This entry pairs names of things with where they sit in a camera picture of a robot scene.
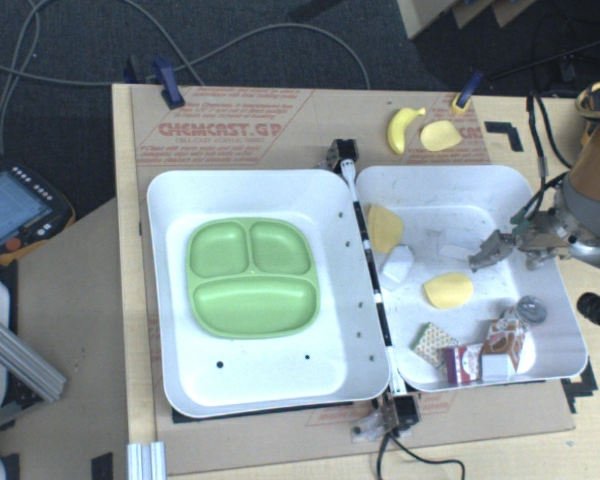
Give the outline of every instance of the red button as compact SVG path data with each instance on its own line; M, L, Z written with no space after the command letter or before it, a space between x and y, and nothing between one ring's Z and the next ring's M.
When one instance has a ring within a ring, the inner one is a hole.
M15 252L22 247L22 240L20 240L17 236L13 236L9 238L4 244L4 248L9 252Z

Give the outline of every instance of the banana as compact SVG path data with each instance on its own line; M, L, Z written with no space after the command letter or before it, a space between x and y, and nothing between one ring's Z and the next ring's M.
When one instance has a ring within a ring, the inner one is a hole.
M389 128L387 129L387 141L394 153L397 153L398 155L404 153L404 132L407 129L407 126L409 126L416 117L423 116L426 113L427 111L424 107L418 110L405 107L398 110L391 118Z

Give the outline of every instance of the cardboard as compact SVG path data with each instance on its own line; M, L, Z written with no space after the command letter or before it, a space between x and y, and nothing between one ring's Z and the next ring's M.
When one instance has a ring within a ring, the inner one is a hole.
M186 106L169 111L159 87L131 87L156 430L165 443L168 473L377 451L378 443L354 443L351 434L352 423L371 412L370 402L205 421L174 418L162 387L146 190L156 175L170 169L316 167L335 138L356 139L358 169L369 165L488 164L478 117L471 108L463 116L453 115L449 104L454 95L450 93L208 87L182 88L182 93ZM427 116L419 127L407 130L406 153L395 155L386 144L386 125L396 110L405 106L426 106ZM440 119L453 122L463 141L456 148L429 152L419 141L419 130ZM405 437L406 446L573 428L559 381L415 396L422 421ZM520 406L521 417L505 422L500 416L513 399Z

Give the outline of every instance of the device screen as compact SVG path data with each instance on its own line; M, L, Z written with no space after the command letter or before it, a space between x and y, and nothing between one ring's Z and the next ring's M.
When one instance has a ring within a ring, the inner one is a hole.
M0 173L0 245L11 238L20 226L50 212L49 206L8 173Z

